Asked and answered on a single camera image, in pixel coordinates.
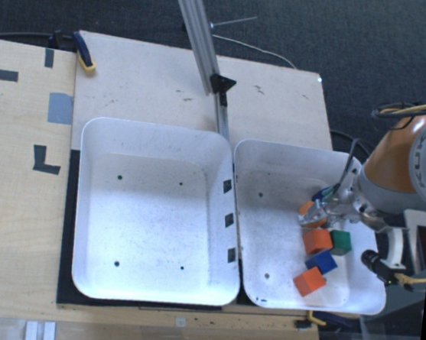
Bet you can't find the white plastic tray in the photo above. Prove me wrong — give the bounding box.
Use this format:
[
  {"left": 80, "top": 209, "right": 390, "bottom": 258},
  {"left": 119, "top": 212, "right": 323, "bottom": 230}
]
[
  {"left": 215, "top": 136, "right": 405, "bottom": 323},
  {"left": 61, "top": 113, "right": 259, "bottom": 318}
]

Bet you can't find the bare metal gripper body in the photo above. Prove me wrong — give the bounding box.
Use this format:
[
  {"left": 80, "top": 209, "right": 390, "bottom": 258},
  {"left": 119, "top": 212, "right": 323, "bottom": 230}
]
[{"left": 319, "top": 180, "right": 393, "bottom": 235}]

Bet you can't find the orange cube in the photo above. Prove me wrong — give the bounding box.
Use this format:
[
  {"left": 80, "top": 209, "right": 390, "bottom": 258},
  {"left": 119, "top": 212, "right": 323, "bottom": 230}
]
[
  {"left": 300, "top": 225, "right": 336, "bottom": 258},
  {"left": 296, "top": 199, "right": 330, "bottom": 231},
  {"left": 291, "top": 264, "right": 329, "bottom": 300}
]

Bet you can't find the blue cube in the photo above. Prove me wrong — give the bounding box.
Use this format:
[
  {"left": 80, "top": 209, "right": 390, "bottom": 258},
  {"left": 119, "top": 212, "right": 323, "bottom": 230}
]
[
  {"left": 303, "top": 247, "right": 341, "bottom": 277},
  {"left": 311, "top": 183, "right": 336, "bottom": 205}
]

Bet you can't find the black cylinder on white bracket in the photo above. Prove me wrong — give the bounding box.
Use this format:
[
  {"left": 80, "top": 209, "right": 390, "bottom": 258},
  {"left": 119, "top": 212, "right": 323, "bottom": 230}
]
[{"left": 357, "top": 221, "right": 410, "bottom": 287}]

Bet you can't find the green cube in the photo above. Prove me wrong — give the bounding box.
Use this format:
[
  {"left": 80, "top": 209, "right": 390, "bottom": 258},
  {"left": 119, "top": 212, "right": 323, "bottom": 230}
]
[{"left": 327, "top": 228, "right": 355, "bottom": 258}]

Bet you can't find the pale wood board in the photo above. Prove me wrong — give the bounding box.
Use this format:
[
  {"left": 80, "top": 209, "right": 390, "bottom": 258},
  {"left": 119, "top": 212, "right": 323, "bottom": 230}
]
[{"left": 44, "top": 29, "right": 394, "bottom": 340}]

